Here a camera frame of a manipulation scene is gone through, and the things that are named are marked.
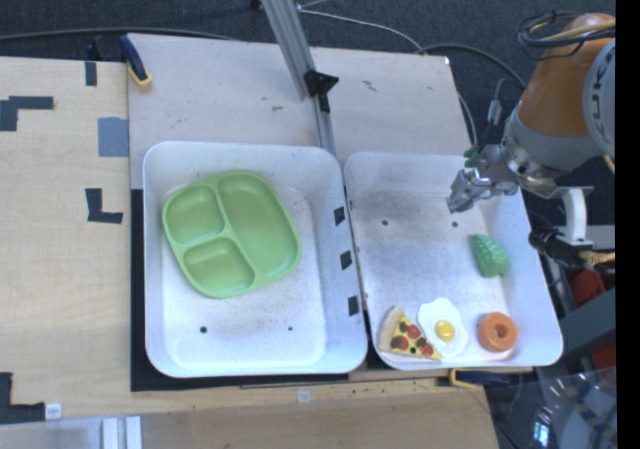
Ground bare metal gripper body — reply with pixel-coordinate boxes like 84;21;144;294
468;140;557;199

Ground green toy grapes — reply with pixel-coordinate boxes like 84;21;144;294
471;232;511;279

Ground white plastic tray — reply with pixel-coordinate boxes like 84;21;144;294
142;140;369;379
342;151;565;372

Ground toy fried egg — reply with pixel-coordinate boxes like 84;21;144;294
416;296;471;360

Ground orange toy doughnut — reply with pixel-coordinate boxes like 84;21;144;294
475;311;519;354

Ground toy pizza slice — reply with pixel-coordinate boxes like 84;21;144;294
377;305;444;363

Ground green divided plate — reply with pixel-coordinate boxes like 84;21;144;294
160;169;303;300

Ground black cylinder on white bracket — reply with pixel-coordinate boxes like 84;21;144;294
527;185;595;264

